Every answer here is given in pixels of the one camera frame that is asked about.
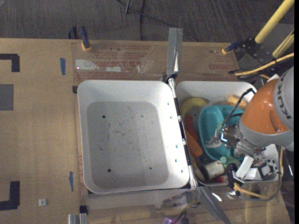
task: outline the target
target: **yellow tube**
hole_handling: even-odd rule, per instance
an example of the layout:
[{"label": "yellow tube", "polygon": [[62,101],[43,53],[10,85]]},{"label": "yellow tube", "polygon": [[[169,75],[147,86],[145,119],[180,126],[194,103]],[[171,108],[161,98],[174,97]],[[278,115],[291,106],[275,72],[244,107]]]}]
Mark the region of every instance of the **yellow tube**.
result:
[{"label": "yellow tube", "polygon": [[273,51],[272,55],[277,59],[280,58],[293,44],[295,34],[294,30],[284,39],[284,41]]},{"label": "yellow tube", "polygon": [[266,25],[262,28],[262,30],[255,37],[255,42],[258,44],[262,44],[270,32],[275,28],[277,23],[283,18],[283,16],[287,13],[287,11],[293,6],[295,0],[284,0],[283,3],[279,6],[276,12],[272,15],[272,17],[268,20]]}]

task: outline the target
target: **wooden board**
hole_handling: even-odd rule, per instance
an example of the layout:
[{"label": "wooden board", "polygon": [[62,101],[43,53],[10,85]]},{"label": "wooden board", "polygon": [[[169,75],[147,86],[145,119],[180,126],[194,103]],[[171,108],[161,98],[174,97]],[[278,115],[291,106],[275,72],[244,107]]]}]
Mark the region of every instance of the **wooden board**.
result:
[{"label": "wooden board", "polygon": [[[0,39],[0,53],[18,54],[21,64],[20,72],[11,72],[11,61],[0,60],[0,83],[14,84],[14,110],[0,111],[0,201],[6,201],[9,196],[9,182],[20,181],[21,184],[18,209],[0,211],[1,223],[65,224],[68,214],[78,214],[79,206],[85,204],[85,193],[81,193],[81,190],[86,189],[82,181],[80,182],[82,170],[80,172],[79,169],[81,167],[78,153],[80,138],[77,136],[77,95],[72,92],[72,86],[75,84],[73,63],[76,59],[73,47],[79,43],[80,41],[76,40]],[[93,43],[103,44],[107,41]],[[157,47],[155,59],[159,62],[151,63],[156,65],[148,67],[150,76],[145,73],[136,79],[151,79],[152,74],[156,79],[158,73],[163,70],[166,54],[161,51],[166,50],[167,43],[111,42],[115,43],[120,47],[132,44]],[[185,56],[190,61],[193,60],[195,65],[200,57],[197,53],[194,54],[194,49],[200,50],[201,56],[210,57],[213,52],[209,51],[215,50],[213,48],[219,50],[227,46],[227,43],[185,43],[183,46]],[[65,75],[61,71],[60,58],[66,61]],[[230,65],[236,65],[233,56],[230,61]],[[188,72],[183,75],[185,79],[229,79],[216,73],[210,77],[203,74],[188,76]],[[70,186],[70,172],[73,173],[74,191]],[[47,206],[38,206],[38,200],[41,198],[46,198]],[[277,223],[282,223],[281,220],[283,223],[289,223],[281,196],[278,196],[271,207],[273,208],[269,210],[267,205],[263,205],[263,208],[250,206],[241,208],[241,211],[227,210],[226,213],[229,217],[239,213],[240,222],[236,223],[244,223],[242,221],[247,215],[254,217],[257,210],[261,211],[259,218],[264,217],[262,213],[269,212],[273,220],[280,220]],[[214,222],[211,215],[203,210],[192,210],[192,223]],[[173,209],[153,212],[152,207],[127,207],[122,210],[92,211],[88,219],[90,223],[161,223],[165,215],[173,217],[177,212]]]}]

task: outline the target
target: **wooden surface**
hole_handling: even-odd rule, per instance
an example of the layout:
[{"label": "wooden surface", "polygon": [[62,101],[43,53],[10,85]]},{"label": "wooden surface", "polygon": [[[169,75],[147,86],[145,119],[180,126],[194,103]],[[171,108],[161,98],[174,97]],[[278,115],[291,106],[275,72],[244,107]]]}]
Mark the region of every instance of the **wooden surface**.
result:
[{"label": "wooden surface", "polygon": [[[17,53],[21,62],[21,71],[11,72],[11,62],[0,60],[0,84],[14,84],[14,110],[0,111],[0,201],[7,200],[10,181],[21,183],[20,206],[17,210],[0,211],[0,223],[65,224],[68,214],[78,214],[79,206],[84,204],[82,172],[79,172],[77,95],[72,92],[72,43],[79,41],[0,39],[0,53]],[[167,45],[164,42],[146,44]],[[212,44],[208,50],[224,45]],[[66,60],[66,75],[62,75],[60,58]],[[74,177],[73,192],[70,172]],[[47,199],[47,206],[38,206],[41,198]],[[234,204],[230,209],[223,203],[223,207],[234,223],[290,223],[281,195],[268,204],[243,203],[241,209]],[[159,224],[165,215],[175,218],[178,211],[157,211],[152,206],[126,207],[93,210],[88,219],[93,224]],[[221,223],[215,222],[202,207],[190,211],[190,221]]]}]

